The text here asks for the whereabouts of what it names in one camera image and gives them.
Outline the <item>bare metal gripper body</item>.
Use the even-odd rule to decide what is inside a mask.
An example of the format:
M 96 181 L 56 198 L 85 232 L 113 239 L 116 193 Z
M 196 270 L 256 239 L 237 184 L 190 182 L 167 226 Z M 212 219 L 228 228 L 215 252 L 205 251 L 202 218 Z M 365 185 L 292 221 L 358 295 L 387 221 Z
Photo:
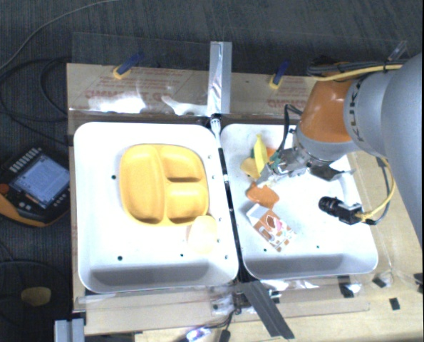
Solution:
M 311 165 L 312 157 L 300 147 L 277 150 L 269 159 L 269 169 L 275 175 L 302 175 Z

